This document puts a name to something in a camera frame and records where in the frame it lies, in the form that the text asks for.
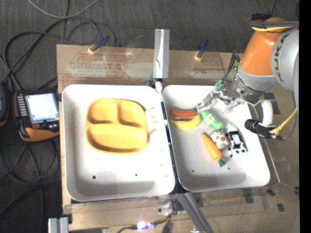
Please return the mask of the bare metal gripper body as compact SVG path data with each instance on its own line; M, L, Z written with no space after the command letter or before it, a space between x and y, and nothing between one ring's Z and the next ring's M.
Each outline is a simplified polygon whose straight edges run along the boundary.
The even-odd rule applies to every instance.
M219 92L218 98L226 105L240 105L245 102L256 105L262 91L256 91L241 80L219 80L217 82L217 91Z

